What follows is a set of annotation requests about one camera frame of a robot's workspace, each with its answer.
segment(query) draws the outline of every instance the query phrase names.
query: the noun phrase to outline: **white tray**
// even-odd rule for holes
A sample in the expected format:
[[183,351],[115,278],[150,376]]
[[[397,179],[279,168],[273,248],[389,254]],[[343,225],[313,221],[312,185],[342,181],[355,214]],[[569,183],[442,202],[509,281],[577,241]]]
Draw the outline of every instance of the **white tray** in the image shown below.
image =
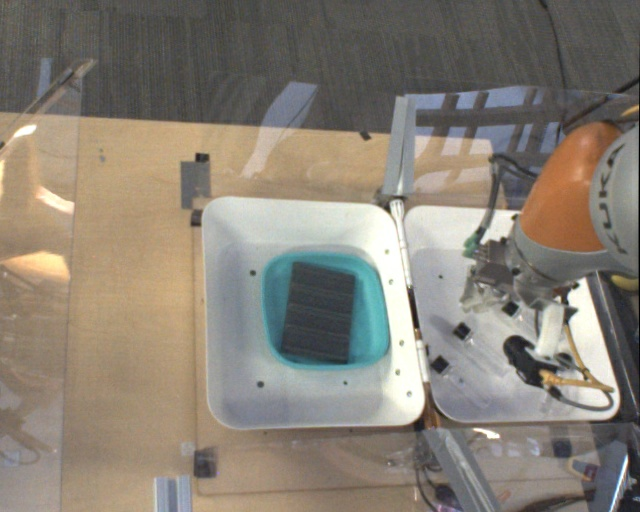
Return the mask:
[[[500,239],[507,236],[515,212],[498,211],[492,229],[485,236]],[[545,391],[526,385],[510,368],[505,377],[482,374],[464,355],[451,331],[464,321],[477,337],[491,346],[493,353],[507,363],[502,351],[504,340],[512,334],[521,334],[530,341],[530,331],[518,331],[509,325],[506,315],[499,313],[464,314],[459,306],[466,270],[472,261],[462,256],[464,240],[473,233],[483,209],[420,206],[407,214],[405,226],[409,240],[411,270],[416,292],[422,333],[430,345],[431,359],[443,355],[454,370],[466,379],[466,385],[490,395],[486,407],[478,407],[462,396],[446,379],[430,372],[434,399],[448,417],[464,423],[497,422],[551,422],[551,421],[604,421],[613,417],[620,397],[611,361],[604,343],[595,308],[586,282],[571,292],[570,302],[579,308],[572,318],[571,327],[578,350],[585,364],[601,381],[616,388],[614,406],[605,412],[590,412],[564,405],[547,398]],[[606,405],[599,391],[584,388],[563,388],[570,399],[591,405]]]
[[[207,206],[203,237],[207,397],[218,421],[237,429],[400,426],[422,413],[424,388],[397,235],[387,213],[363,204],[227,197]],[[300,370],[271,354],[261,270],[293,250],[356,254],[376,268],[390,329],[390,348],[379,362],[352,370]]]

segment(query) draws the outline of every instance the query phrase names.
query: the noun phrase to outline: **dark floor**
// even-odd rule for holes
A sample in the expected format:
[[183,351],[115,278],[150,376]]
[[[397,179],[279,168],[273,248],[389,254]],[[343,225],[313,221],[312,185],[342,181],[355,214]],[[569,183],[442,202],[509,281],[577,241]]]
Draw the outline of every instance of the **dark floor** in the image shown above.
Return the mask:
[[[638,0],[0,2],[0,111],[92,57],[83,114],[259,124],[289,82],[304,126],[388,131],[406,92],[532,84],[611,91],[638,74]],[[637,87],[632,90],[637,94]]]

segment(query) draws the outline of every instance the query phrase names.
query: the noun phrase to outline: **teal bowl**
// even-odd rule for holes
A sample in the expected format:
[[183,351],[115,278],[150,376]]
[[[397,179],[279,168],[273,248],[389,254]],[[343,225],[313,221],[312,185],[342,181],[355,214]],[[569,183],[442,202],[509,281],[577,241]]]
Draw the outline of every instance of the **teal bowl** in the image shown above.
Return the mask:
[[[318,265],[355,276],[349,359],[346,364],[314,361],[283,354],[289,283],[296,262]],[[262,272],[262,315],[267,342],[283,364],[300,370],[348,370],[372,365],[389,349],[389,319],[378,273],[363,259],[333,252],[294,252],[271,259]]]

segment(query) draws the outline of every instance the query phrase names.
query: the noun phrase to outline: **white tray with teal bowl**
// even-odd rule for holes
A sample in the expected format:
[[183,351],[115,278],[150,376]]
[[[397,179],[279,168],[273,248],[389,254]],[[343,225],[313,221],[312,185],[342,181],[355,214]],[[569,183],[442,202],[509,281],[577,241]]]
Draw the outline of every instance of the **white tray with teal bowl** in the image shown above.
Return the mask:
[[[203,215],[207,398],[235,429],[403,426],[425,403],[395,225],[367,204],[225,197]],[[281,353],[293,262],[356,278],[344,364]]]

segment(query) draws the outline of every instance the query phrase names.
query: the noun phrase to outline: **gray carpet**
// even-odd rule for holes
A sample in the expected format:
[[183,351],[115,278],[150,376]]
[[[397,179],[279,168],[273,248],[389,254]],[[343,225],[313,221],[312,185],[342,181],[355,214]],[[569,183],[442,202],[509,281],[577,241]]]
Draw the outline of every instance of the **gray carpet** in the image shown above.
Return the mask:
[[[568,87],[638,74],[638,0],[548,3]],[[259,124],[295,81],[318,86],[304,126],[344,130],[388,131],[406,92],[563,84],[538,0],[12,0],[0,48],[1,111],[43,58],[98,60],[89,116]]]

